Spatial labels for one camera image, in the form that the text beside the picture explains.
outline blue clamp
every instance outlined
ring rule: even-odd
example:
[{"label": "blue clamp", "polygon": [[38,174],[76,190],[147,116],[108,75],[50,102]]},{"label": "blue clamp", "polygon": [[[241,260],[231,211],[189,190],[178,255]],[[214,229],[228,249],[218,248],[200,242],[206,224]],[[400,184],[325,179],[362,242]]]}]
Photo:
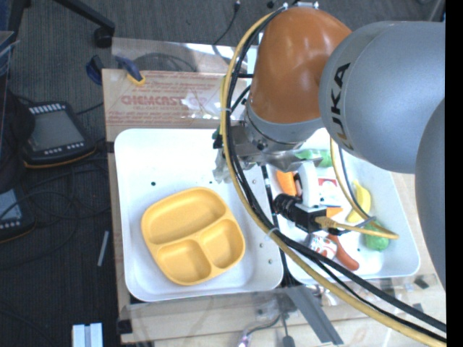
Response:
[{"label": "blue clamp", "polygon": [[114,56],[117,63],[127,71],[127,78],[136,85],[143,85],[145,83],[145,76],[138,70],[135,63],[123,56]]}]

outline cable connector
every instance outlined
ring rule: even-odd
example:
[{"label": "cable connector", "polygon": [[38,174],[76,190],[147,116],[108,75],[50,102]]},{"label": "cable connector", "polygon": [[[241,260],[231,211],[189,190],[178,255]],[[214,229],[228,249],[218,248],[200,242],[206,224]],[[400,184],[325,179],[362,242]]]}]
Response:
[{"label": "cable connector", "polygon": [[302,204],[302,199],[289,194],[279,194],[273,200],[273,209],[279,215],[294,222],[296,227],[306,233],[322,230],[317,218],[326,217],[326,206],[308,207]]}]

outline gray carpet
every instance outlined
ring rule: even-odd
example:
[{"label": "gray carpet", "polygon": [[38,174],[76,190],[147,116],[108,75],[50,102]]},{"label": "gray carpet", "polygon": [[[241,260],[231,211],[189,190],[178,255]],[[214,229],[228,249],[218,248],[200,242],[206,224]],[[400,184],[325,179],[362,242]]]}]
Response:
[{"label": "gray carpet", "polygon": [[[116,37],[213,43],[225,31],[236,0],[81,0],[112,20]],[[230,31],[235,46],[246,29],[270,12],[270,0],[240,0]],[[278,0],[276,6],[294,0]],[[352,30],[381,20],[441,20],[445,0],[317,1]],[[116,68],[110,48],[93,42],[94,23],[51,0],[32,0],[20,26],[10,69],[14,93],[34,101],[66,101],[83,111],[103,101],[102,87],[85,65],[98,55]],[[95,140],[104,140],[103,107],[80,116]],[[97,266],[111,231],[106,151],[75,166],[28,171],[23,181],[40,223],[31,234],[0,244],[0,346],[71,346],[74,324],[102,322],[104,346],[119,345],[112,245]],[[41,190],[58,193],[44,193]],[[67,207],[71,189],[77,206]]]}]

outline sausage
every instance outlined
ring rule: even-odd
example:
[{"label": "sausage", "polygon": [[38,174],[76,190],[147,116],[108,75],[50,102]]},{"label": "sausage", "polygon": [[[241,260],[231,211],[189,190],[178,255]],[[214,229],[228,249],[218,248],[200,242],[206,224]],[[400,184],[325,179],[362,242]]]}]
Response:
[{"label": "sausage", "polygon": [[358,270],[358,268],[360,267],[359,263],[352,257],[350,257],[349,254],[344,250],[344,248],[341,245],[341,242],[339,241],[338,236],[328,234],[328,238],[334,241],[338,246],[338,250],[336,251],[336,258],[340,261],[340,263],[351,271]]}]

